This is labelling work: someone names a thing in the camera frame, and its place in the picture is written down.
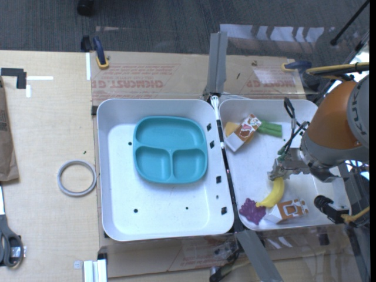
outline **scissors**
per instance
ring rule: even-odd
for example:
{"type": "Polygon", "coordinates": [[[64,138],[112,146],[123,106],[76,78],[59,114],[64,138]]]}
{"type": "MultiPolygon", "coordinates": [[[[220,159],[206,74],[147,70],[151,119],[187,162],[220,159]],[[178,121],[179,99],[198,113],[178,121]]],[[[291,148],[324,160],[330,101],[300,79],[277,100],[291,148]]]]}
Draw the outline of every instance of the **scissors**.
{"type": "Polygon", "coordinates": [[[15,267],[23,259],[24,245],[21,238],[8,226],[4,210],[4,197],[0,185],[0,265],[15,267]]]}

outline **blue divided plate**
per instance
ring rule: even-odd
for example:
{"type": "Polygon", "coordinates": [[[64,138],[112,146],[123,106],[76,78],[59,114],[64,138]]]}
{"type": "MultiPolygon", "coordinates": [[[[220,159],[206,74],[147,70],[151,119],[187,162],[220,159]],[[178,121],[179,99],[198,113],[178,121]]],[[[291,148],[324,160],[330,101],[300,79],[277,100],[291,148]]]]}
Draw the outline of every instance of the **blue divided plate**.
{"type": "Polygon", "coordinates": [[[145,117],[135,127],[133,159],[138,173],[150,182],[196,182],[207,169],[204,131],[183,117],[145,117]]]}

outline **paper bag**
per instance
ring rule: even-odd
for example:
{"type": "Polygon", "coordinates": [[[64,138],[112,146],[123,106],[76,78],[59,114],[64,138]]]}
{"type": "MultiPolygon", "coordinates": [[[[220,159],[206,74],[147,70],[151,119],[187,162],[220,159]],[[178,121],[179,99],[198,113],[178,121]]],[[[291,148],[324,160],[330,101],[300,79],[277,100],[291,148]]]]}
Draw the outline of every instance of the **paper bag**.
{"type": "Polygon", "coordinates": [[[19,177],[11,127],[6,107],[4,82],[0,76],[0,182],[19,177]]]}

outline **toy banana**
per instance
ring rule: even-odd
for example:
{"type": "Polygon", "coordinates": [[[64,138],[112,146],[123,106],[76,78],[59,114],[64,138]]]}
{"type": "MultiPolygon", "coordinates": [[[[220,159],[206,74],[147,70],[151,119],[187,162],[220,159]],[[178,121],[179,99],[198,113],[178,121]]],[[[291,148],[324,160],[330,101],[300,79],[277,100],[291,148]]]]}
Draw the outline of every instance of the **toy banana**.
{"type": "Polygon", "coordinates": [[[273,181],[273,189],[271,190],[269,195],[261,202],[257,202],[256,207],[264,206],[267,208],[272,208],[275,204],[277,204],[282,199],[283,193],[284,193],[284,180],[282,177],[277,177],[273,181]]]}

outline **tape roll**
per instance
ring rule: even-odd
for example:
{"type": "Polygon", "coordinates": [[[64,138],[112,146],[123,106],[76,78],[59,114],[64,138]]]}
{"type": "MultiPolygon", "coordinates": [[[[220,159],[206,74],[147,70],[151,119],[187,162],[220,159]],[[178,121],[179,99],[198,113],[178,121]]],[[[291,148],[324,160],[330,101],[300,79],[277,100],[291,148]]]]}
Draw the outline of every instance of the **tape roll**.
{"type": "Polygon", "coordinates": [[[58,186],[60,188],[60,190],[64,193],[64,194],[67,194],[69,196],[84,196],[86,194],[88,194],[89,192],[91,192],[94,187],[96,185],[96,173],[95,173],[95,168],[93,165],[91,165],[89,162],[87,161],[84,161],[84,160],[71,160],[71,161],[68,161],[66,163],[64,163],[60,169],[59,169],[59,172],[58,172],[58,186]],[[64,185],[62,184],[61,182],[61,177],[62,177],[62,174],[63,174],[63,171],[71,166],[71,165],[82,165],[84,167],[86,167],[87,169],[90,170],[90,172],[92,173],[93,175],[93,180],[92,180],[92,183],[91,185],[89,186],[89,188],[87,188],[86,190],[84,191],[81,191],[81,192],[73,192],[73,191],[70,191],[68,190],[67,188],[64,187],[64,185]]]}

